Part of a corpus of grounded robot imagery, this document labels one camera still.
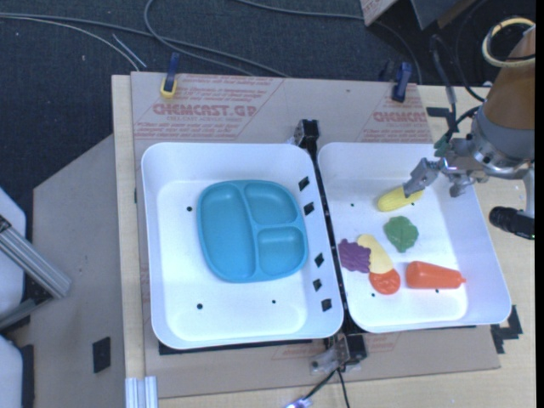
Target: blue plate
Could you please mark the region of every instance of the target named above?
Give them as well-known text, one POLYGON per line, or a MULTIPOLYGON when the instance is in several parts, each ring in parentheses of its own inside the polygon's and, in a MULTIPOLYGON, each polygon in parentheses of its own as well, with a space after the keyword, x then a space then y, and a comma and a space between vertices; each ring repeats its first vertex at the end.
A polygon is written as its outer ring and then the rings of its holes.
POLYGON ((303 217, 292 194, 280 184, 213 184, 202 191, 196 215, 206 262, 223 280, 275 280, 294 274, 306 262, 303 217))

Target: red tomato slice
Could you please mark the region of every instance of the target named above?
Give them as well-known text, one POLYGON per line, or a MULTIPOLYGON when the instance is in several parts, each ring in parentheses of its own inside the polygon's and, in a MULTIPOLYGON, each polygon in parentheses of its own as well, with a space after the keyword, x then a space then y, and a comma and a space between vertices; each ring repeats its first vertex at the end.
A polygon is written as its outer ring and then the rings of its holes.
POLYGON ((371 272, 370 281, 372 287, 383 295, 392 295, 400 289, 400 275, 395 269, 391 269, 385 274, 371 272))

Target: wooden table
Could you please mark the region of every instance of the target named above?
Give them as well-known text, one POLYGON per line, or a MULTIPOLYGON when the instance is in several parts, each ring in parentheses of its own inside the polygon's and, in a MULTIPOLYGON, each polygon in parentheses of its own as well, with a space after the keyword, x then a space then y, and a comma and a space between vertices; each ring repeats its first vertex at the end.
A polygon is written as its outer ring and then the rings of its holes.
MULTIPOLYGON (((426 107, 445 107, 442 87, 420 86, 426 107)), ((459 111, 477 102, 462 89, 456 89, 459 111)), ((126 377, 145 376, 144 336, 139 284, 138 222, 133 204, 135 189, 133 129, 130 76, 112 77, 113 120, 116 146, 116 182, 120 229, 122 309, 126 377)), ((445 121, 429 118, 432 135, 437 139, 445 121)), ((497 205, 524 207, 521 182, 491 179, 476 185, 484 213, 497 205)), ((501 263, 512 302, 517 306, 524 333, 519 340, 507 341, 501 355, 501 368, 422 377, 404 377, 364 382, 348 382, 352 407, 429 407, 482 406, 529 408, 536 406, 536 331, 535 331, 535 243, 504 233, 490 226, 490 236, 501 263)), ((280 408, 305 395, 310 388, 290 387, 232 394, 161 399, 160 407, 280 408)), ((343 406, 342 388, 331 382, 313 398, 314 406, 343 406)))

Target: dark background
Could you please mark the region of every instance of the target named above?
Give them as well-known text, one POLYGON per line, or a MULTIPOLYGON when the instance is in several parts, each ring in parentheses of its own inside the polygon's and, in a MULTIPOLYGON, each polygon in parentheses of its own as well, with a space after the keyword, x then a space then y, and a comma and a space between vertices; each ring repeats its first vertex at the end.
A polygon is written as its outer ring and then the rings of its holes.
MULTIPOLYGON (((58 16, 58 22, 85 29, 120 48, 115 34, 146 63, 141 70, 164 72, 172 50, 155 38, 65 20, 146 31, 148 1, 0 0, 0 13, 58 16)), ((360 0, 250 1, 362 16, 360 0)), ((424 30, 410 0, 399 0, 369 28, 359 20, 279 14, 230 0, 157 0, 149 20, 161 35, 240 55, 301 78, 375 81, 388 60, 395 70, 403 61, 414 63, 402 37, 421 68, 421 78, 414 73, 411 81, 427 85, 443 84, 429 52, 429 38, 438 33, 454 51, 458 44, 457 57, 467 81, 479 86, 496 76, 496 69, 481 58, 481 41, 496 22, 510 15, 536 21, 536 0, 478 0, 443 29, 433 23, 424 30)), ((503 46, 509 50, 514 43, 503 46)), ((187 49, 231 67, 182 56, 179 72, 275 75, 187 49)), ((446 57, 444 68, 452 84, 460 85, 446 57)), ((80 31, 0 16, 0 188, 24 205, 37 185, 110 135, 111 76, 130 71, 134 68, 119 53, 80 31)))

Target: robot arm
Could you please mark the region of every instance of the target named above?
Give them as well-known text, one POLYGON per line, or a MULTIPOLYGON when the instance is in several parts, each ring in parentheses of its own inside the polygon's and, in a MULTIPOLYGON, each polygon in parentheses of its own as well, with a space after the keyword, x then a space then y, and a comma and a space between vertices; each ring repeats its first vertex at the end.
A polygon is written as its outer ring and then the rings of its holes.
POLYGON ((501 66, 485 102, 473 115, 466 138, 443 141, 439 159, 423 158, 403 184, 405 196, 429 186, 440 174, 452 183, 450 196, 457 197, 467 186, 486 182, 489 177, 522 179, 527 203, 524 211, 495 207, 493 225, 521 237, 535 238, 535 68, 536 26, 528 20, 506 20, 490 30, 484 41, 484 57, 501 66), (500 61, 490 52, 490 39, 504 26, 531 27, 510 53, 500 61))

